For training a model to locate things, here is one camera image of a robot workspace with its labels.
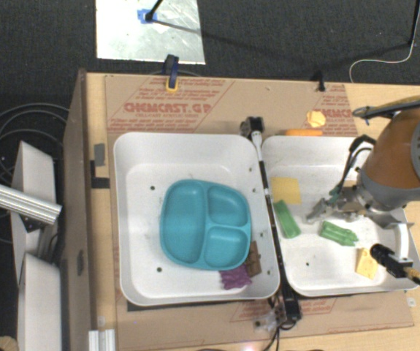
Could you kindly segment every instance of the white cable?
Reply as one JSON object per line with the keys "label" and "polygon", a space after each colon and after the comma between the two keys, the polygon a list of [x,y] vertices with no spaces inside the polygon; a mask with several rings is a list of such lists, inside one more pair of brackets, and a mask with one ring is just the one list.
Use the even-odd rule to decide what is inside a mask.
{"label": "white cable", "polygon": [[355,67],[360,62],[368,61],[368,62],[380,62],[382,64],[401,64],[409,60],[411,58],[411,55],[413,54],[414,42],[416,41],[416,29],[417,29],[417,23],[419,22],[419,17],[420,17],[420,2],[419,2],[419,9],[417,12],[416,25],[414,26],[415,35],[414,35],[413,41],[411,42],[411,47],[409,48],[409,54],[406,58],[404,58],[403,60],[397,60],[397,61],[379,60],[376,58],[364,58],[362,60],[357,60],[349,67],[349,80],[351,81],[351,83],[354,83],[353,75],[352,75],[353,67]]}

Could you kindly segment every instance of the green plastic object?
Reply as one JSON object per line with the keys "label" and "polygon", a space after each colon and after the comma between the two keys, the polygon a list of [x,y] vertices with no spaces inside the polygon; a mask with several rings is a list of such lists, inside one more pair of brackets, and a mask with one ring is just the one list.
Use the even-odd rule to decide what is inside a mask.
{"label": "green plastic object", "polygon": [[349,229],[343,229],[331,222],[324,221],[321,226],[320,236],[331,241],[339,243],[341,246],[355,246],[359,240],[355,232]]}
{"label": "green plastic object", "polygon": [[299,226],[297,226],[297,223],[294,221],[284,200],[278,201],[273,206],[278,215],[278,219],[280,220],[281,227],[283,228],[284,236],[286,238],[297,237],[300,234]]}

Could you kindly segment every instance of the white plastic tub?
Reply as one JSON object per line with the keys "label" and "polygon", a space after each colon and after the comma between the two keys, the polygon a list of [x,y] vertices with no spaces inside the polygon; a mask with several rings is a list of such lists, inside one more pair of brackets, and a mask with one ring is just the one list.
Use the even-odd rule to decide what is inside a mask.
{"label": "white plastic tub", "polygon": [[[238,135],[131,132],[114,146],[121,289],[140,306],[270,297],[280,283],[259,163],[253,144]],[[262,273],[225,290],[220,273],[189,268],[163,253],[159,221],[167,189],[181,179],[211,181],[248,201],[252,241]]]}
{"label": "white plastic tub", "polygon": [[[262,153],[267,175],[295,178],[299,182],[302,204],[288,205],[301,230],[296,238],[280,238],[280,245],[290,285],[306,296],[372,293],[390,290],[409,290],[416,287],[409,279],[395,279],[382,266],[373,280],[355,273],[359,248],[369,249],[373,244],[383,244],[395,252],[401,251],[414,261],[420,270],[419,256],[411,232],[397,233],[385,230],[370,219],[355,222],[328,218],[338,226],[353,230],[359,242],[356,248],[345,247],[318,235],[320,222],[305,223],[305,216],[340,180],[348,149],[353,138],[349,137],[269,137]],[[361,166],[366,154],[356,163]],[[355,180],[351,170],[347,180]],[[400,211],[405,220],[404,211]]]}

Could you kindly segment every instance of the black metal post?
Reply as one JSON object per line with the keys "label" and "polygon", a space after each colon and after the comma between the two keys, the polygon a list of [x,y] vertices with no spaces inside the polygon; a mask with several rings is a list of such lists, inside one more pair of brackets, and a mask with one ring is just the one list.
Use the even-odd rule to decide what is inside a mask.
{"label": "black metal post", "polygon": [[153,20],[153,15],[155,14],[156,10],[159,8],[162,2],[163,0],[158,0],[156,4],[154,4],[154,7],[148,13],[145,14],[145,20],[147,22],[151,22]]}
{"label": "black metal post", "polygon": [[414,18],[413,18],[413,28],[411,31],[411,37],[409,38],[409,45],[412,45],[414,42],[414,37],[416,36],[416,24],[417,19],[419,17],[419,10],[420,10],[420,0],[416,0],[416,4],[414,5]]}

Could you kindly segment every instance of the cardboard box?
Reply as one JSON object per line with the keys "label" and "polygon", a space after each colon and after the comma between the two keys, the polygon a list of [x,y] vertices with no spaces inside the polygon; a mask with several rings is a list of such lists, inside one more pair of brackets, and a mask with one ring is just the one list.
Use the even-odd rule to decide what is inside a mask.
{"label": "cardboard box", "polygon": [[[314,82],[181,78],[165,91],[165,77],[80,72],[67,124],[65,146],[66,246],[62,264],[65,342],[88,349],[88,331],[116,329],[118,350],[163,350],[209,344],[268,340],[254,321],[267,301],[137,308],[127,303],[118,282],[118,236],[111,150],[128,131],[237,134],[247,116],[262,116],[264,136],[310,127],[308,112],[320,111],[328,136],[355,136],[352,107],[381,104],[410,93],[378,87],[381,100],[361,93],[350,105],[347,87]],[[359,91],[366,90],[357,85]],[[373,121],[370,130],[383,129]],[[315,298],[302,301],[304,318],[283,336],[347,333],[413,324],[403,292]]]}

